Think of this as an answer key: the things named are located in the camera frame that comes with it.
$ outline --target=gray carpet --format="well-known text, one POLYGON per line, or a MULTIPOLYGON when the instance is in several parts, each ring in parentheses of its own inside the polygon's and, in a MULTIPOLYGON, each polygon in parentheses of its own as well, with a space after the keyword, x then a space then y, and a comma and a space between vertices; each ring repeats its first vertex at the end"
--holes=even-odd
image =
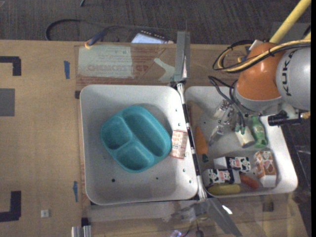
MULTIPOLYGON (((44 40, 49 24, 71 18, 89 24, 58 24, 51 31, 53 40, 87 40, 113 24, 171 31, 172 37, 187 28, 192 43, 228 44, 271 37, 273 24, 283 22, 299 0, 86 0, 83 7, 81 0, 1 1, 0 39, 44 40)), ((298 22, 311 22, 311 8, 298 22)), ((106 39, 122 40, 112 33, 106 39)))

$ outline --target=red and white snack box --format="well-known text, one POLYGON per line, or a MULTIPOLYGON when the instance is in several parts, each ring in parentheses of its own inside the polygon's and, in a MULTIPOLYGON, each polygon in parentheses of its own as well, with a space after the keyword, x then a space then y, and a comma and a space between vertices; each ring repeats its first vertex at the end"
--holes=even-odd
POLYGON ((258 151, 254 156, 257 177, 263 187, 275 187, 277 171, 270 151, 258 151))
POLYGON ((184 158, 185 150, 188 140, 188 133, 182 130, 174 130, 172 133, 172 150, 170 155, 172 157, 184 158))

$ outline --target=yellow pole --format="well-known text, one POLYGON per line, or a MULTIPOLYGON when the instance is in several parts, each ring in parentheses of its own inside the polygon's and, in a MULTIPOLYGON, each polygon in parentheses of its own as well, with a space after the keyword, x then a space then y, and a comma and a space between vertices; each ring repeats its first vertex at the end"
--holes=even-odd
POLYGON ((277 32, 272 36, 270 42, 279 43, 285 34, 292 28, 294 23, 302 16, 305 10, 310 6, 312 0, 300 0, 287 19, 283 22, 277 32))
POLYGON ((310 31, 310 33, 307 34, 304 39, 305 40, 311 40, 312 39, 312 31, 310 31))

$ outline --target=food package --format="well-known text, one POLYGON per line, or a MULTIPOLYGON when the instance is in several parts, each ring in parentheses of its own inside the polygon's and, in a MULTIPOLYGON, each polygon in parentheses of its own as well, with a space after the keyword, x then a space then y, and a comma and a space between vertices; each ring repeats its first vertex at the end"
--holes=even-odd
POLYGON ((182 130, 174 130, 172 133, 172 150, 170 155, 176 158, 184 158, 188 140, 188 133, 182 130))
POLYGON ((240 184, 239 172, 233 169, 207 169, 202 179, 206 188, 215 184, 240 184))
POLYGON ((263 187, 275 187, 277 171, 270 151, 258 151, 254 155, 257 177, 263 187))
POLYGON ((248 157, 220 157, 214 159, 215 168, 231 168, 240 172, 249 172, 251 165, 248 157))

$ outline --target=green bottle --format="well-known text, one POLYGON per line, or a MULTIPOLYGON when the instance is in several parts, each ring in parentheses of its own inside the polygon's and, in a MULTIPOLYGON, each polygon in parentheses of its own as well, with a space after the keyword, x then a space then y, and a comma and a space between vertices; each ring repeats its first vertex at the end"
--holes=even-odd
POLYGON ((268 144, 265 128, 258 116, 251 116, 252 119, 252 133, 256 140, 255 148, 264 148, 268 144))

